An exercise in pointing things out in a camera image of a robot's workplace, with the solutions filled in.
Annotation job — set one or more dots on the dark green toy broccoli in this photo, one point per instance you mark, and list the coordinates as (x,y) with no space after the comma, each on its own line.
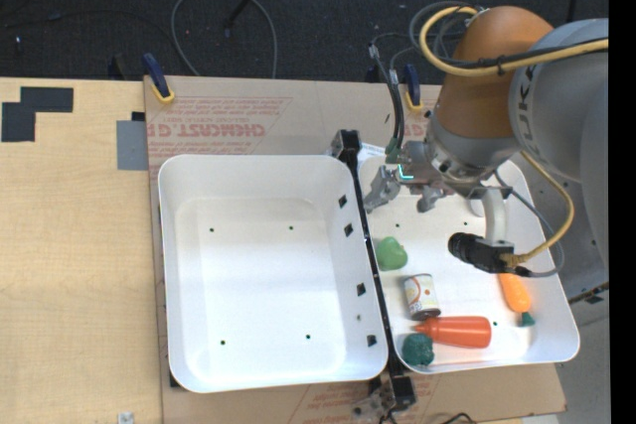
(418,350)

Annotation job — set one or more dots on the orange squeeze bottle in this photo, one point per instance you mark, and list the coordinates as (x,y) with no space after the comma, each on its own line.
(459,331)

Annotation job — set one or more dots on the thin black rod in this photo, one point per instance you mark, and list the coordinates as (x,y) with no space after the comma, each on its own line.
(373,258)

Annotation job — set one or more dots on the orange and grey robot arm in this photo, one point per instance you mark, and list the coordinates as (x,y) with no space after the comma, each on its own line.
(536,104)

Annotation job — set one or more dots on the orange toy carrot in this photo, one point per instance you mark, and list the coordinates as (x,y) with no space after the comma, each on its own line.
(516,295)

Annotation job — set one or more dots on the light green toy pepper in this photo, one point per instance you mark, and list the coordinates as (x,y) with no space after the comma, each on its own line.
(391,254)

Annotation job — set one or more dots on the brown cardboard board red print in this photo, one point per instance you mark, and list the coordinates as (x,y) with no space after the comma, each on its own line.
(238,124)

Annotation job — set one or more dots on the black cylinder on white bracket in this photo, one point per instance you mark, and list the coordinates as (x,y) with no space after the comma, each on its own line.
(479,250)

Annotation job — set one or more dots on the white plastic tray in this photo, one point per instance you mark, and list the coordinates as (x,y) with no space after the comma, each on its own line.
(472,303)
(263,273)

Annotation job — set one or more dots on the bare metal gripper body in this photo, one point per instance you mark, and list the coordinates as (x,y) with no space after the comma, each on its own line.
(431,168)

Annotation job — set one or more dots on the small white can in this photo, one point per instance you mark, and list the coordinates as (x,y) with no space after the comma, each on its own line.
(421,296)

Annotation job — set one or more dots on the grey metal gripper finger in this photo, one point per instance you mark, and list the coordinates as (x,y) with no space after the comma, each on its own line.
(380,187)
(428,198)

